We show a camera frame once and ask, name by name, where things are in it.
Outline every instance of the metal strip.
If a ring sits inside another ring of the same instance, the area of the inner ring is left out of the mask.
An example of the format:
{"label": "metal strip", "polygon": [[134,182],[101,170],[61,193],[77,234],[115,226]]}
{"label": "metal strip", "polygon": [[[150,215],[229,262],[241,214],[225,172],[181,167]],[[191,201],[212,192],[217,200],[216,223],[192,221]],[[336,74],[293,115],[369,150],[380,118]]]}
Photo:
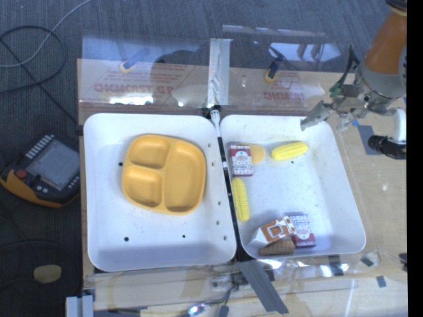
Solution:
{"label": "metal strip", "polygon": [[93,296],[82,296],[82,316],[94,317]]}
{"label": "metal strip", "polygon": [[81,301],[78,297],[66,297],[66,317],[81,317]]}
{"label": "metal strip", "polygon": [[266,272],[256,260],[238,262],[237,266],[247,278],[266,312],[288,313],[288,308],[282,302]]}
{"label": "metal strip", "polygon": [[230,39],[210,40],[208,108],[229,102]]}

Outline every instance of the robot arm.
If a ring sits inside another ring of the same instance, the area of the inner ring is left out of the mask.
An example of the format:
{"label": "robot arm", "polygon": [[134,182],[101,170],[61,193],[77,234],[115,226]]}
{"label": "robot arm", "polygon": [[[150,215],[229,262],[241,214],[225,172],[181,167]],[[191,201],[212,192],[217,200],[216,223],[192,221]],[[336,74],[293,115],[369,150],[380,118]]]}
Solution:
{"label": "robot arm", "polygon": [[[368,112],[382,116],[394,116],[396,132],[405,133],[405,111],[398,111],[389,106],[406,94],[406,32],[407,32],[407,2],[406,0],[385,0],[391,9],[391,14],[381,25],[376,37],[368,49],[363,61],[359,62],[352,47],[345,73],[330,89],[331,103],[318,103],[301,121],[301,129],[316,125],[337,113],[340,124],[338,130],[345,130],[354,120],[364,118]],[[357,64],[356,76],[352,85],[344,81],[352,64]],[[400,144],[404,153],[386,154],[394,158],[404,159],[406,156],[402,138],[388,139],[387,142]],[[381,140],[372,140],[369,145],[380,150]]]}

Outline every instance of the brown food item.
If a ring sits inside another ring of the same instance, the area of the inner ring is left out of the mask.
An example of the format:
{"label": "brown food item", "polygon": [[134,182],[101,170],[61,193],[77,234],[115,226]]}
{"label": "brown food item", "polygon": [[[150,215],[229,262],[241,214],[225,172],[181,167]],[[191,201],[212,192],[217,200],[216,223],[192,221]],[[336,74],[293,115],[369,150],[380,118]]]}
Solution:
{"label": "brown food item", "polygon": [[258,251],[258,254],[260,256],[288,255],[292,254],[294,250],[295,244],[292,242],[292,239],[283,238],[267,246],[264,246]]}

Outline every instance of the white tray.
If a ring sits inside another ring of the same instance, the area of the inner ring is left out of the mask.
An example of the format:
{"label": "white tray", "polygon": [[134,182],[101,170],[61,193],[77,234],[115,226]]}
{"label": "white tray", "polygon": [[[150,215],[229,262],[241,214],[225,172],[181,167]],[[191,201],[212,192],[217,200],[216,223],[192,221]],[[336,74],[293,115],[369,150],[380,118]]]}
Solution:
{"label": "white tray", "polygon": [[[185,139],[206,158],[200,205],[169,215],[130,203],[121,189],[126,151],[137,136]],[[223,264],[236,242],[215,129],[200,116],[95,114],[84,125],[88,254],[103,271]]]}
{"label": "white tray", "polygon": [[[230,142],[256,143],[266,149],[265,159],[253,165],[253,176],[243,178],[250,219],[239,222],[239,230],[244,249],[254,258],[260,257],[258,248],[248,245],[254,231],[297,212],[308,214],[317,245],[284,257],[351,254],[365,246],[365,231],[332,129],[322,122],[301,131],[300,119],[230,115],[221,121],[227,156]],[[290,141],[305,141],[309,150],[291,160],[270,156],[274,147]]]}

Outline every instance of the orange handheld controller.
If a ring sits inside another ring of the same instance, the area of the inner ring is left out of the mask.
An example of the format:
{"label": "orange handheld controller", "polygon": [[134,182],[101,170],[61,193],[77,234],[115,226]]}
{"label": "orange handheld controller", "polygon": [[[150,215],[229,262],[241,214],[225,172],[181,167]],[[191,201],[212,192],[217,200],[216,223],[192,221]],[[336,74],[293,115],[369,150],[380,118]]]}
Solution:
{"label": "orange handheld controller", "polygon": [[80,192],[79,153],[66,138],[43,135],[0,173],[0,184],[27,201],[60,208]]}

